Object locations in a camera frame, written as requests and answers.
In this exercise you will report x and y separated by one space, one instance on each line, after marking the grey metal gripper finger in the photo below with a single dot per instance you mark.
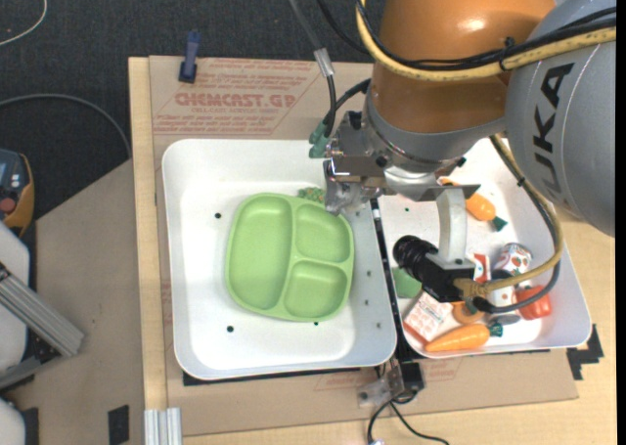
361 198
336 198

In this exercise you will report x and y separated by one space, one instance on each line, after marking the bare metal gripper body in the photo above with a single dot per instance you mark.
359 159

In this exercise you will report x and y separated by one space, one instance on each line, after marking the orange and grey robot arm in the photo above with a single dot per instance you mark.
455 32

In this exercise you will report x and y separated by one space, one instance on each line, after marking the green grapes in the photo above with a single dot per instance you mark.
310 194

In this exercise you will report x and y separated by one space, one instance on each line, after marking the green divided plate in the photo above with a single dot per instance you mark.
264 247

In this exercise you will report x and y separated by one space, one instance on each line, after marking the green rounded block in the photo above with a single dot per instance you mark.
406 284

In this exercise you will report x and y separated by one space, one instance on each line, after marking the short orange carrot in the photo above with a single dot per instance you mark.
480 208

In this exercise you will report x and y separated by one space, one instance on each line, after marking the white carton with red print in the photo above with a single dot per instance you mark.
425 318

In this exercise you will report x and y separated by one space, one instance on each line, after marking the small white and red packet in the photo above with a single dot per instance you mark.
482 268

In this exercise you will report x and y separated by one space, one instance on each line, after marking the white plastic tray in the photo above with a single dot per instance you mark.
548 335
205 247

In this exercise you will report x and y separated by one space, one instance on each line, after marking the brown cardboard board red print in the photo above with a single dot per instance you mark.
230 105

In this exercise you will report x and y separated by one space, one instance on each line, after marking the white packet with orange print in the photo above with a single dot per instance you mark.
513 259

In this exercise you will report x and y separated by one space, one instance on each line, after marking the long orange carrot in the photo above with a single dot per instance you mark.
460 338

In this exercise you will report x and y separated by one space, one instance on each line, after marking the orange pumpkin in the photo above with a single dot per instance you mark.
538 306

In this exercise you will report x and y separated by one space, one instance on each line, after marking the black cylinder on white bracket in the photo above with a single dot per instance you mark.
452 233

